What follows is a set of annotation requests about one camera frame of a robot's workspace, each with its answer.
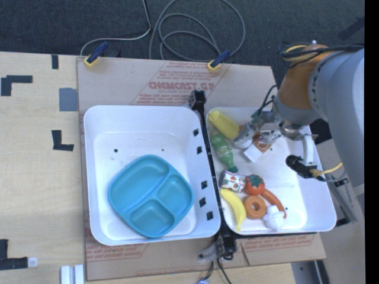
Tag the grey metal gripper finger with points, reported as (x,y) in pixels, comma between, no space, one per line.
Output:
(244,136)
(274,138)

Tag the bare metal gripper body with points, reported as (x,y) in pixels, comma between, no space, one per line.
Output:
(278,124)

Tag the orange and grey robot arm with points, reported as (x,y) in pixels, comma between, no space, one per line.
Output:
(334,93)

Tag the white and orange carton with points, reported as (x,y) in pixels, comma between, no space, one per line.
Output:
(256,152)

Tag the yellow bottle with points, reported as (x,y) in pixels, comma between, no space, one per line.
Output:
(223,124)

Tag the green bottle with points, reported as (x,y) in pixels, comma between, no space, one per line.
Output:
(223,151)

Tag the thin black rod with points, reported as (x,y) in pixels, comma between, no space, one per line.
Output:
(210,155)

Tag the white can with red print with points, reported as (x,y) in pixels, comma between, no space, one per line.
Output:
(232,181)

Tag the orange tomato with green top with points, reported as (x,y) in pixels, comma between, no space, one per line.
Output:
(254,185)

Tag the orange carrot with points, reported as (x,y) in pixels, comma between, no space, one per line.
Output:
(275,201)

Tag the white plastic tray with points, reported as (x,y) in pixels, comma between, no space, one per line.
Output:
(299,200)
(142,129)

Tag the yellow banana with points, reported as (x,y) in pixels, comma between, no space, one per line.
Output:
(235,206)

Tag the orange doughnut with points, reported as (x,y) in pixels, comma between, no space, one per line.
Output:
(249,209)

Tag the white lumpy toy food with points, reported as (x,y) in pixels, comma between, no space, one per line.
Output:
(274,217)

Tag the blue divided plate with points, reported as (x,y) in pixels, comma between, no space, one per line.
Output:
(148,194)

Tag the brown cardboard board red print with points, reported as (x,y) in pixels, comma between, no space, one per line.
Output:
(124,81)

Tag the black cylinder on white bracket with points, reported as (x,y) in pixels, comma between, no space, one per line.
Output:
(299,164)

